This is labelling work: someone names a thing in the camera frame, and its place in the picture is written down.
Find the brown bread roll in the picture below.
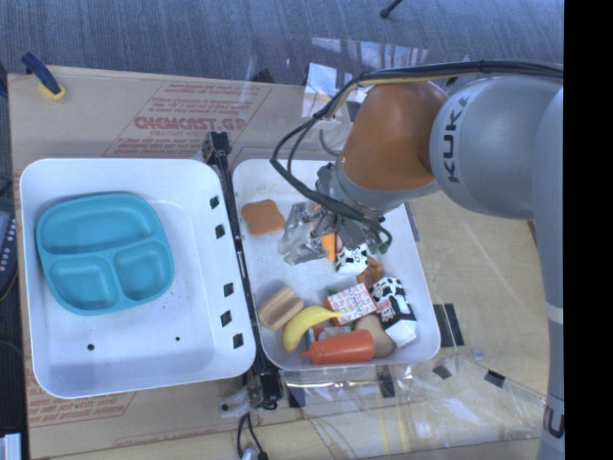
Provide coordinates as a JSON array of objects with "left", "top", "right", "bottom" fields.
[{"left": 353, "top": 313, "right": 397, "bottom": 359}]

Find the yellow banana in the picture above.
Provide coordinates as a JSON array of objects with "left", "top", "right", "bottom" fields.
[{"left": 282, "top": 305, "right": 344, "bottom": 355}]

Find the large cow print carton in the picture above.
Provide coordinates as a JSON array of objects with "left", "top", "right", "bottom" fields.
[{"left": 368, "top": 276, "right": 419, "bottom": 349}]

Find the black block with thin wires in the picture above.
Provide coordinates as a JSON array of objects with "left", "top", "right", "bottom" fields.
[
  {"left": 245, "top": 369, "right": 284, "bottom": 410},
  {"left": 201, "top": 130, "right": 234, "bottom": 163}
]

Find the white plastic tray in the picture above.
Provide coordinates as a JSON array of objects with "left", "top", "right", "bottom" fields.
[
  {"left": 18, "top": 157, "right": 258, "bottom": 400},
  {"left": 231, "top": 158, "right": 443, "bottom": 373}
]

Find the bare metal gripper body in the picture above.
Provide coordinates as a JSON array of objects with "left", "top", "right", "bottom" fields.
[{"left": 310, "top": 200, "right": 385, "bottom": 250}]

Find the orange sauce bottle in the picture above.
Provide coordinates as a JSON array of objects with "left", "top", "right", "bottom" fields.
[{"left": 301, "top": 329, "right": 376, "bottom": 367}]

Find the brown pretzel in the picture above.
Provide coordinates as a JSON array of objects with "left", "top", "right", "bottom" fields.
[{"left": 355, "top": 256, "right": 385, "bottom": 290}]

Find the blue divided plate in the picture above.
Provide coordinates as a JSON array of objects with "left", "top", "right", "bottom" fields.
[{"left": 34, "top": 192, "right": 175, "bottom": 316}]

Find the beige hot dog bun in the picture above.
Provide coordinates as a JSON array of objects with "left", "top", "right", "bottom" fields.
[{"left": 257, "top": 285, "right": 306, "bottom": 332}]

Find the thin black rod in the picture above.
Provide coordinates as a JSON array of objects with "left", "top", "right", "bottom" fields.
[{"left": 216, "top": 153, "right": 270, "bottom": 378}]

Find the small cow print carton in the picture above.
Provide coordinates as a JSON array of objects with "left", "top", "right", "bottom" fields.
[{"left": 334, "top": 241, "right": 371, "bottom": 275}]

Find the orange carrot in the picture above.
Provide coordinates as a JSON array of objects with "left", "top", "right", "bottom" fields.
[{"left": 319, "top": 232, "right": 339, "bottom": 263}]

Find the brown cardboard board red print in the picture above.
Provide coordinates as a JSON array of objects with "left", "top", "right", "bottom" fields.
[{"left": 7, "top": 64, "right": 552, "bottom": 460}]

